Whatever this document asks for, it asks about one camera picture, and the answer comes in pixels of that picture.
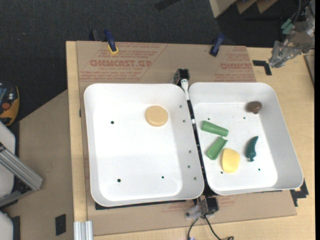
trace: beige round toy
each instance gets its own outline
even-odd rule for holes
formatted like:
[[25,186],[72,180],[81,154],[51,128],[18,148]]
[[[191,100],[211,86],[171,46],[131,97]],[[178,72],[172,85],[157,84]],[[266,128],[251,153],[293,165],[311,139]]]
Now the beige round toy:
[[144,116],[148,124],[154,127],[163,126],[168,121],[168,112],[158,105],[148,107]]

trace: black floor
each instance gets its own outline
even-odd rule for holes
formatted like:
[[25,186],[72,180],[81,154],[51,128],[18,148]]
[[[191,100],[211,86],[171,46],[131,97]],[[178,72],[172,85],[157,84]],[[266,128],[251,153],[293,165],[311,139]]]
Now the black floor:
[[66,90],[65,42],[88,40],[92,28],[119,42],[210,44],[223,32],[225,45],[272,47],[296,5],[242,15],[232,5],[215,19],[209,0],[0,0],[0,81],[19,88],[20,120]]

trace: cardboard sheet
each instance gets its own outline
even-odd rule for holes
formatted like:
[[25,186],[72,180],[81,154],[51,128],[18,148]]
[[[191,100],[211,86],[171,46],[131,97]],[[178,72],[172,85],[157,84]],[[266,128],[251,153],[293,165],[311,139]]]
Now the cardboard sheet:
[[[185,210],[192,200],[96,209],[90,192],[88,140],[83,94],[93,83],[169,83],[177,69],[189,69],[189,84],[195,82],[255,82],[252,64],[244,46],[220,46],[217,57],[211,45],[166,43],[116,43],[111,55],[105,42],[77,41],[82,142],[88,220],[94,235],[108,235],[189,226]],[[217,196],[220,210],[209,218],[224,223],[296,214],[290,191]]]

